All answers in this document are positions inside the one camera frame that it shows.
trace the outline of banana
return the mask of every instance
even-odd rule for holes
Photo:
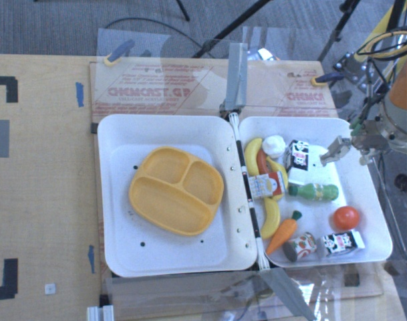
[[[257,165],[257,153],[263,144],[262,138],[254,138],[245,147],[245,163],[248,169],[249,176],[257,176],[259,174]]]
[[[267,156],[266,160],[269,163],[270,168],[273,172],[280,171],[282,173],[283,185],[285,185],[285,190],[288,190],[288,174],[286,173],[285,167],[281,163],[275,162],[273,159],[270,158],[270,156]],[[274,198],[274,200],[278,201],[283,196],[284,196],[284,194],[281,194],[281,195],[273,196],[273,198]]]
[[[270,197],[264,198],[264,207],[266,216],[260,234],[261,238],[268,239],[276,232],[277,228],[279,227],[281,222],[281,213],[276,200]]]

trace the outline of carrot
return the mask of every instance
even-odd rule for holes
[[[267,254],[274,252],[292,237],[297,230],[297,220],[301,216],[302,214],[299,211],[294,211],[291,218],[285,219],[281,222],[275,234],[273,234],[269,246],[267,246],[267,249],[265,250]]]

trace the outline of gray carpet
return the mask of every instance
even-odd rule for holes
[[[94,56],[98,30],[119,18],[146,18],[168,24],[187,34],[187,39],[169,26],[149,20],[125,20],[110,29],[172,35],[171,52],[165,56],[191,57],[198,44],[222,31],[258,0],[181,0],[190,15],[186,21],[175,0],[0,0],[0,54],[44,54]],[[339,6],[345,0],[273,0],[232,31],[227,40],[249,40],[265,46],[282,60],[316,60],[329,35],[342,17]],[[394,0],[361,0],[343,30],[323,59],[325,72],[347,52],[356,51],[385,15]],[[223,57],[223,47],[213,50]],[[364,95],[345,80],[332,94],[351,89],[352,99],[341,117],[356,111]],[[394,185],[398,174],[407,175],[407,155],[391,152],[384,156],[386,188],[393,214],[385,211],[389,222],[397,220],[402,239],[393,236],[395,248],[391,270],[407,313],[407,194]]]

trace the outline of toy green bottle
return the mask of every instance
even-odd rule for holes
[[[291,196],[298,195],[313,201],[332,201],[337,199],[339,195],[336,185],[318,185],[317,183],[309,183],[302,186],[290,185],[288,193]]]

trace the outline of wooden table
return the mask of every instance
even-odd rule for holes
[[[14,92],[0,85],[0,320],[85,320],[87,307],[99,304],[98,190],[90,132],[95,60],[0,55],[0,76],[18,83],[17,102]],[[4,272],[3,279],[6,259],[13,260],[7,261],[13,271],[17,260],[17,291],[15,280],[6,280],[14,272]],[[392,278],[379,273],[383,295],[331,302],[336,313],[348,320],[405,320]]]

